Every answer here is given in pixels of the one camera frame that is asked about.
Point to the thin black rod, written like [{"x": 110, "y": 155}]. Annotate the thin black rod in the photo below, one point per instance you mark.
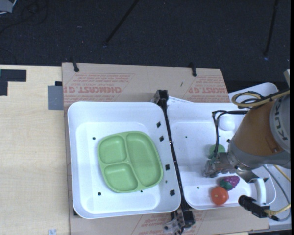
[{"x": 172, "y": 146}]

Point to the green round toy fruit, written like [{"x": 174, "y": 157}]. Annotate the green round toy fruit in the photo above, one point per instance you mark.
[{"x": 212, "y": 149}]

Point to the green divided plate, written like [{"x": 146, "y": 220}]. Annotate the green divided plate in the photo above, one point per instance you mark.
[{"x": 129, "y": 161}]

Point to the orange round toy fruit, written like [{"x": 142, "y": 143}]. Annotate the orange round toy fruit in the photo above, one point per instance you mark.
[{"x": 219, "y": 195}]

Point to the brown cardboard board red print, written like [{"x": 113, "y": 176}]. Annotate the brown cardboard board red print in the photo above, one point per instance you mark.
[{"x": 142, "y": 84}]

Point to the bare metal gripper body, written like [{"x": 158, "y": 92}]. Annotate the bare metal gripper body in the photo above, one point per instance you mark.
[{"x": 220, "y": 165}]

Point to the black cylinder on white bracket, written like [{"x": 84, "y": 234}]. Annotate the black cylinder on white bracket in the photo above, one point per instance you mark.
[{"x": 251, "y": 204}]

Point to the white plastic tray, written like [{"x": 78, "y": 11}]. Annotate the white plastic tray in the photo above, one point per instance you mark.
[
  {"x": 193, "y": 160},
  {"x": 88, "y": 155}
]

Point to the purple toy grapes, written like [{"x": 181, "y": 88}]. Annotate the purple toy grapes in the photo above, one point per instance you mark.
[{"x": 231, "y": 181}]

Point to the white printed paper slip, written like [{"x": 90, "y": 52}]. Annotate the white printed paper slip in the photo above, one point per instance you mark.
[{"x": 178, "y": 100}]

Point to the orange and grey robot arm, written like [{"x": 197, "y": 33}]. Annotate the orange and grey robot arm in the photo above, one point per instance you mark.
[{"x": 257, "y": 136}]

